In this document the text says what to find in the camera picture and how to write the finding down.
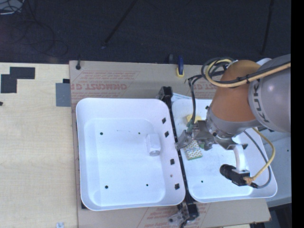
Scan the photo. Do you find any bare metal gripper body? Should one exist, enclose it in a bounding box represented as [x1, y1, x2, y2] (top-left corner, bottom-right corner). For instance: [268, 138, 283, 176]
[192, 120, 235, 145]

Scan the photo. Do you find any pale yellow toy food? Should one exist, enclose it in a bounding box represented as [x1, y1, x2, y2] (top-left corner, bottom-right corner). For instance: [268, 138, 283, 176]
[186, 114, 202, 124]

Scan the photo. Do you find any brown cardboard board red print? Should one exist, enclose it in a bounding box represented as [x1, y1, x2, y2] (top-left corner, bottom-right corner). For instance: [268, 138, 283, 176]
[68, 60, 272, 228]

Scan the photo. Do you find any black block with thin wires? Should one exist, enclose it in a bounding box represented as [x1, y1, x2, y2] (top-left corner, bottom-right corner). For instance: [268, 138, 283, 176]
[185, 203, 200, 222]
[157, 86, 173, 102]

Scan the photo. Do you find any clear plastic bottle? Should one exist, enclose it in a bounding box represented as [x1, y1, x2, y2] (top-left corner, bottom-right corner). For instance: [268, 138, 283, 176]
[145, 133, 162, 157]

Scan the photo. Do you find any green and yellow patterned packet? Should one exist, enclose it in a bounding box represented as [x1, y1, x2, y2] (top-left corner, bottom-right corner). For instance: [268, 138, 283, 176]
[182, 140, 204, 161]

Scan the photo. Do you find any black cylinder on white bracket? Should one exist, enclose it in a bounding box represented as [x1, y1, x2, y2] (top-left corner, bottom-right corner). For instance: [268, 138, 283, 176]
[219, 138, 251, 187]

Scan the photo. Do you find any white plastic tray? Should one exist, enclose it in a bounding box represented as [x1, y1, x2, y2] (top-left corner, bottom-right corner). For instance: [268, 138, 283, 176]
[171, 98, 278, 203]
[76, 97, 186, 211]

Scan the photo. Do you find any thin black rod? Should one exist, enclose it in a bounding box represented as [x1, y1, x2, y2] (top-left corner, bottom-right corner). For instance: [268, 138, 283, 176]
[165, 96, 194, 213]

